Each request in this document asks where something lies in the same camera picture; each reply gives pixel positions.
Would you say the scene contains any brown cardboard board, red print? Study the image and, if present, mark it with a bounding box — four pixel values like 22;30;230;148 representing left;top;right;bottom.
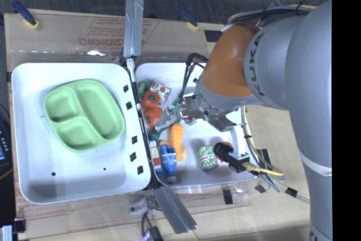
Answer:
3;8;254;239

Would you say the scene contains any white plastic tray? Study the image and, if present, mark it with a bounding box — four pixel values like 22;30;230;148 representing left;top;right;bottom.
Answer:
11;62;152;205
134;62;259;189

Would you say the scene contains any blue plastic bottle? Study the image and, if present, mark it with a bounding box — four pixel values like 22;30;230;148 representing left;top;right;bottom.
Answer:
159;144;178;185

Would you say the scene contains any dark green toy vegetable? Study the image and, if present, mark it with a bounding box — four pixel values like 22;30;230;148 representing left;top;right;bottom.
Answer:
148;129;162;142

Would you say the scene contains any green and white can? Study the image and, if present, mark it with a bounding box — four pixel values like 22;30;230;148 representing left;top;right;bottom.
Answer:
197;144;219;172

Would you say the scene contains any orange toy pepper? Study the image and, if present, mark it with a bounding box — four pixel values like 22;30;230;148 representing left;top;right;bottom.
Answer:
143;107;164;128
141;90;161;109

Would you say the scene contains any white carton with orange print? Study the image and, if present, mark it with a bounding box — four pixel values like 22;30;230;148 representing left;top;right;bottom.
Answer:
148;80;172;103

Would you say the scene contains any orange toy carrot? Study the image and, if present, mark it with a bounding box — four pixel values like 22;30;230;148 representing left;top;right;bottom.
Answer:
170;122;185;156

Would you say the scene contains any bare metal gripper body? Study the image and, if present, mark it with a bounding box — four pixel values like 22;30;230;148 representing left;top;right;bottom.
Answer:
177;94;237;133

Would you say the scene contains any green divided plate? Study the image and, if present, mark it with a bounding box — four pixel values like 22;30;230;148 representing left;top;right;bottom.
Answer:
43;78;126;154

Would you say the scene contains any tall white and orange carton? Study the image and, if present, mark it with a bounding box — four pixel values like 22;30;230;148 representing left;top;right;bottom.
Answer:
148;139;164;175

